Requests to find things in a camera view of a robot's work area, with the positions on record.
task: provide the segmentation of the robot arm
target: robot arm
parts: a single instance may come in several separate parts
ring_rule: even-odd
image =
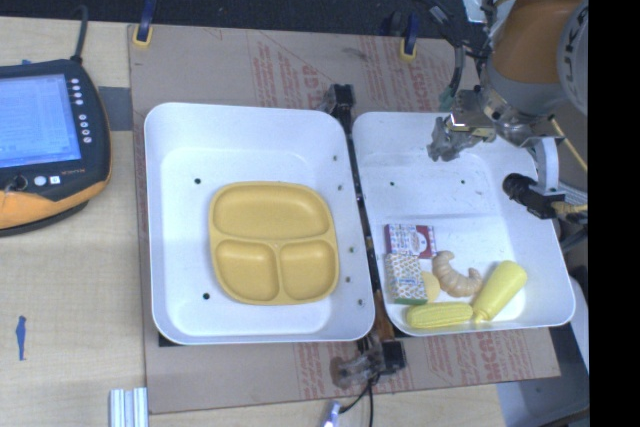
[[[496,137],[527,148],[536,156],[539,180],[510,177],[505,192],[523,204],[537,195],[527,207],[539,217],[552,217],[549,205],[558,201],[555,138],[553,144],[542,142],[537,128],[567,102],[587,115],[589,0],[515,0],[498,20],[497,8],[505,1],[483,0],[491,54],[480,84],[458,90],[448,115],[438,118],[429,156],[450,161]]]

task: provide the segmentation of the toy food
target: toy food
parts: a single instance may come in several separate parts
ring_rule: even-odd
[[[433,257],[433,274],[440,281],[440,287],[452,297],[467,297],[475,294],[482,287],[482,276],[476,269],[469,269],[469,276],[464,276],[451,267],[449,260],[455,257],[451,251],[438,251]]]
[[[526,271],[511,260],[500,262],[473,302],[474,321],[492,320],[524,287]]]
[[[420,274],[420,260],[411,253],[387,253],[385,272],[388,290],[396,304],[423,304],[427,292]]]
[[[242,303],[309,303],[338,284],[331,210],[304,185],[255,181],[221,187],[209,204],[209,248],[218,283]]]
[[[451,326],[471,319],[473,308],[462,301],[426,303],[407,309],[407,323],[414,328]]]
[[[433,274],[427,271],[422,271],[422,281],[424,281],[424,289],[427,292],[427,300],[431,303],[440,295],[440,282]]]
[[[389,253],[408,251],[420,258],[436,254],[436,238],[433,226],[417,224],[387,224],[384,238]]]

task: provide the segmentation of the metal bracket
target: metal bracket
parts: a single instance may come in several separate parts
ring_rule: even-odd
[[[147,389],[109,392],[109,427],[148,427]]]
[[[560,161],[558,158],[558,138],[529,138],[525,146],[533,143],[534,158],[538,168],[538,183],[531,189],[544,195],[557,194],[560,190]]]
[[[406,358],[402,343],[395,340],[393,325],[389,320],[382,299],[380,274],[376,254],[373,248],[371,227],[364,204],[364,195],[358,173],[358,161],[356,159],[355,146],[352,138],[351,109],[355,105],[353,86],[350,84],[332,84],[325,92],[322,102],[317,110],[324,111],[336,118],[344,129],[353,183],[356,191],[356,200],[362,223],[362,231],[367,247],[367,260],[373,289],[373,298],[376,303],[376,316],[373,328],[369,335],[362,341],[368,342],[367,350],[362,350],[361,356],[351,361],[336,359],[332,361],[332,379],[338,386],[348,387],[353,383],[367,382],[374,375],[393,374],[406,366]]]

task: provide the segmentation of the cardboard sheet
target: cardboard sheet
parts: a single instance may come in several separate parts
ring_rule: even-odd
[[[398,57],[400,38],[394,37],[173,26],[155,26],[149,47],[129,45],[152,414],[354,396],[361,387],[341,389],[329,371],[335,358],[359,354],[355,342],[176,346],[162,340],[150,304],[146,114],[169,101],[314,109],[333,83],[354,86],[354,117],[367,111],[437,111],[438,95],[453,72],[453,50],[440,40],[418,40],[417,46],[415,61],[406,63]],[[476,80],[469,61],[461,87]],[[559,375],[548,329],[402,341],[407,367],[381,380],[376,393]]]

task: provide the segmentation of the clamp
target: clamp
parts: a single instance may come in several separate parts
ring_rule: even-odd
[[[148,47],[151,43],[151,35],[153,34],[153,27],[151,26],[151,20],[153,20],[153,14],[156,10],[157,0],[144,0],[144,7],[142,9],[142,17],[140,23],[136,26],[136,30],[133,33],[133,43],[140,47]]]
[[[415,13],[411,13],[407,20],[407,28],[404,31],[402,40],[400,41],[400,59],[410,63],[416,58],[418,46],[418,17]]]

